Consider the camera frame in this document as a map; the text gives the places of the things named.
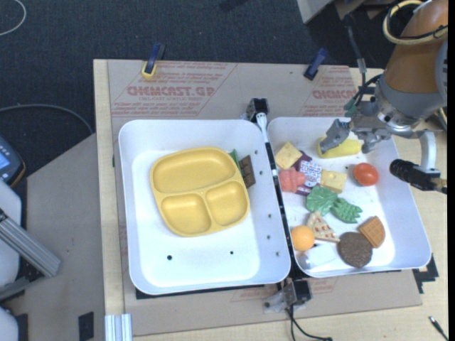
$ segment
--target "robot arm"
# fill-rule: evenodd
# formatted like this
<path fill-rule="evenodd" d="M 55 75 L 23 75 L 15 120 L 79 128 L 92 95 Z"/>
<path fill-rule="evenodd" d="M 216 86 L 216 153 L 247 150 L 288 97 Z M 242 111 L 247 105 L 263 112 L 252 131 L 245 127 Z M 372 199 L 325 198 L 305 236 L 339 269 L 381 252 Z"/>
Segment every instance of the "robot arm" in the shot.
<path fill-rule="evenodd" d="M 401 36 L 393 36 L 390 19 L 408 5 L 417 6 L 414 15 Z M 334 121 L 320 143 L 322 153 L 342 143 L 350 131 L 363 141 L 363 153 L 369 153 L 377 143 L 392 135 L 419 139 L 421 165 L 411 163 L 410 166 L 410 162 L 400 161 L 394 162 L 390 170 L 421 190 L 443 191 L 444 184 L 437 178 L 439 171 L 432 167 L 436 146 L 428 145 L 434 141 L 431 136 L 435 132 L 414 129 L 423 119 L 447 105 L 448 12 L 448 0 L 425 3 L 409 0 L 390 9 L 383 23 L 385 37 L 396 44 L 390 61 L 383 74 L 366 82 L 360 88 L 361 94 L 347 103 L 346 116 L 350 121 Z M 371 84 L 375 84 L 374 96 L 362 101 L 363 90 Z M 410 175 L 415 171 L 425 179 Z"/>

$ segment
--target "white tray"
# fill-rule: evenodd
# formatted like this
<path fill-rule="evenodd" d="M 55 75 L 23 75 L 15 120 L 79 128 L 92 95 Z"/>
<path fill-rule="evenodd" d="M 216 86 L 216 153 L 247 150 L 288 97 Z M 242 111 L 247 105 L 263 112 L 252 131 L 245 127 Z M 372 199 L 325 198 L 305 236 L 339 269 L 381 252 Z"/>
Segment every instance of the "white tray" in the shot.
<path fill-rule="evenodd" d="M 174 234 L 162 220 L 149 182 L 158 158 L 216 146 L 251 156 L 256 184 L 241 223 L 199 237 Z M 264 140 L 245 120 L 134 120 L 119 132 L 129 273 L 151 295 L 278 283 L 291 260 Z"/>
<path fill-rule="evenodd" d="M 378 216 L 385 227 L 385 241 L 373 249 L 371 262 L 357 269 L 345 264 L 339 257 L 330 263 L 312 269 L 301 269 L 306 274 L 323 278 L 346 274 L 359 274 L 374 271 L 394 271 L 414 269 L 425 266 L 431 258 L 431 249 L 422 220 L 417 211 L 410 185 L 399 180 L 389 172 L 389 165 L 398 158 L 392 139 L 377 144 L 368 154 L 340 158 L 320 158 L 316 151 L 317 140 L 323 136 L 335 118 L 327 117 L 279 117 L 268 126 L 268 134 L 274 153 L 287 141 L 313 158 L 313 162 L 328 171 L 346 172 L 348 179 L 343 192 L 338 196 L 362 208 L 357 224 L 346 224 L 331 213 L 324 216 L 325 221 L 338 236 L 348 231 L 358 231 L 358 226 L 369 217 Z M 362 187 L 353 179 L 355 164 L 367 162 L 376 167 L 379 181 L 376 185 Z M 293 193 L 283 193 L 284 209 L 289 228 L 305 224 L 309 216 L 306 198 Z M 295 251 L 296 259 L 301 253 Z"/>

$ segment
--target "chocolate cookie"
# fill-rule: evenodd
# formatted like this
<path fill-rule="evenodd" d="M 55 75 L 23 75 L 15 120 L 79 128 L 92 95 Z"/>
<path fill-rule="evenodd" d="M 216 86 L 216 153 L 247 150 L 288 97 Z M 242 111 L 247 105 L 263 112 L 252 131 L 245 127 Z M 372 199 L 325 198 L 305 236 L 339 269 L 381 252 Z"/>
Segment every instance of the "chocolate cookie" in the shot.
<path fill-rule="evenodd" d="M 338 243 L 338 253 L 348 265 L 362 268 L 373 255 L 370 242 L 359 232 L 345 232 Z"/>

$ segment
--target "toy orange fruit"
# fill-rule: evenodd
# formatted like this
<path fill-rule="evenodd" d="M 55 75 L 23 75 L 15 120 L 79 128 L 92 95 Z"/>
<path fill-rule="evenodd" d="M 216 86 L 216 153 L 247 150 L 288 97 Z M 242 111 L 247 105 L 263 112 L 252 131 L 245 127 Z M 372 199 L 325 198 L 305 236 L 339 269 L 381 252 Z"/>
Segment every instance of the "toy orange fruit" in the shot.
<path fill-rule="evenodd" d="M 306 251 L 313 247 L 315 236 L 313 230 L 302 224 L 292 229 L 291 239 L 295 250 Z"/>
<path fill-rule="evenodd" d="M 354 167 L 354 178 L 361 185 L 374 185 L 379 179 L 379 174 L 371 164 L 359 163 Z"/>

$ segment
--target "orange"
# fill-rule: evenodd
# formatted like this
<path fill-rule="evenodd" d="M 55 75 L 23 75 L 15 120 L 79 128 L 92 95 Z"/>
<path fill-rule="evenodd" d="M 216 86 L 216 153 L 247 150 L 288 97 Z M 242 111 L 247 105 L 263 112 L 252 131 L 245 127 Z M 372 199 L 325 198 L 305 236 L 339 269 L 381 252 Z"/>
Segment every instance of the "orange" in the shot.
<path fill-rule="evenodd" d="M 291 231 L 292 244 L 298 251 L 306 251 L 314 245 L 314 232 L 308 226 L 301 224 Z"/>

